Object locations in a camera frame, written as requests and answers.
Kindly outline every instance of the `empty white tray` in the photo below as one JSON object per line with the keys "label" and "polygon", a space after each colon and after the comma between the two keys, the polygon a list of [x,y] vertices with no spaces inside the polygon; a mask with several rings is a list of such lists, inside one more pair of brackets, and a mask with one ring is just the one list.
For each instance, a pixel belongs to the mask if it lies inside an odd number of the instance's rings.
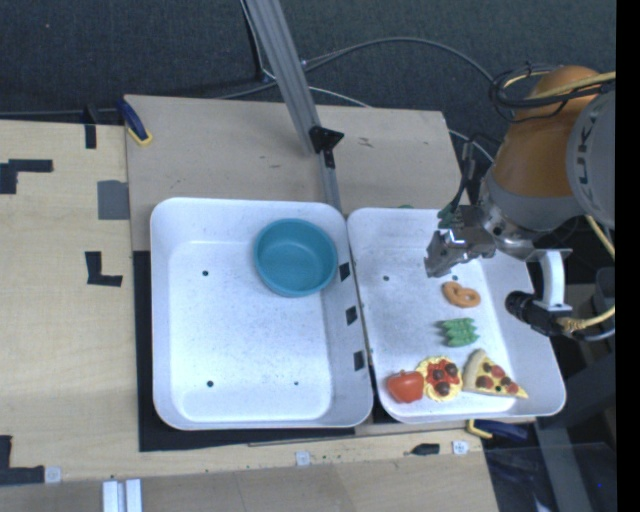
{"label": "empty white tray", "polygon": [[[270,291],[253,240],[281,218],[332,238],[339,270]],[[153,399],[183,430],[349,427],[373,405],[344,217],[320,203],[172,198],[151,216]]]}
{"label": "empty white tray", "polygon": [[[367,339],[383,407],[398,421],[429,423],[474,418],[548,416],[565,402],[564,381],[550,340],[511,316],[504,307],[514,290],[532,292],[526,265],[502,253],[453,268],[452,274],[428,278],[426,248],[437,229],[437,210],[363,208],[348,219],[349,240]],[[474,288],[481,303],[461,309],[447,302],[442,284],[457,276]],[[480,338],[449,347],[441,322],[469,317]],[[448,356],[462,369],[471,352],[484,348],[511,373],[529,399],[488,397],[461,392],[448,402],[423,398],[396,402],[386,379],[413,370],[430,356]]]}

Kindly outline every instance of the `brown donut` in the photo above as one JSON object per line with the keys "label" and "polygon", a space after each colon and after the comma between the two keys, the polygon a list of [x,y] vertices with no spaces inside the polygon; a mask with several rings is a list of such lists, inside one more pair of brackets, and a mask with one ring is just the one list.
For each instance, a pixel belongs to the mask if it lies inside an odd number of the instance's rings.
{"label": "brown donut", "polygon": [[473,288],[463,288],[455,281],[447,281],[442,285],[442,292],[447,300],[461,308],[472,308],[480,304],[480,294]]}

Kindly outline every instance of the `red toy apple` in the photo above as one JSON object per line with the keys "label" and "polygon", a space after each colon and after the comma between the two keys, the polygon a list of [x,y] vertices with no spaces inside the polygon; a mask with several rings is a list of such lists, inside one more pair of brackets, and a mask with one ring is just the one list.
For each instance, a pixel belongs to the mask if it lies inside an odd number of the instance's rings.
{"label": "red toy apple", "polygon": [[387,379],[387,390],[398,402],[415,402],[424,396],[424,377],[420,372],[401,370]]}

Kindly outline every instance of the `tray with toy food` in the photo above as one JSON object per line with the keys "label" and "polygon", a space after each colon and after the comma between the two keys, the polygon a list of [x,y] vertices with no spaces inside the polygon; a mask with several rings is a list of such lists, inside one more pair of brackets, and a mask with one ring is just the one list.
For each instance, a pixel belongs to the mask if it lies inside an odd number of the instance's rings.
{"label": "tray with toy food", "polygon": [[437,210],[363,208],[347,220],[378,396],[403,423],[549,416],[565,402],[550,340],[504,307],[531,292],[526,264],[498,252],[429,278]]}

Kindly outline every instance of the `toy pizza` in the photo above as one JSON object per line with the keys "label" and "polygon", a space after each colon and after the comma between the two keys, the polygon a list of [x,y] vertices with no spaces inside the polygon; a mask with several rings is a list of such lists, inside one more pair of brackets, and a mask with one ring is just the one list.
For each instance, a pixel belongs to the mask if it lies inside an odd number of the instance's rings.
{"label": "toy pizza", "polygon": [[463,373],[465,391],[494,396],[529,398],[504,369],[495,364],[483,349],[478,349],[467,361]]}
{"label": "toy pizza", "polygon": [[462,389],[462,375],[451,359],[428,357],[416,368],[424,377],[424,394],[436,402],[455,398]]}

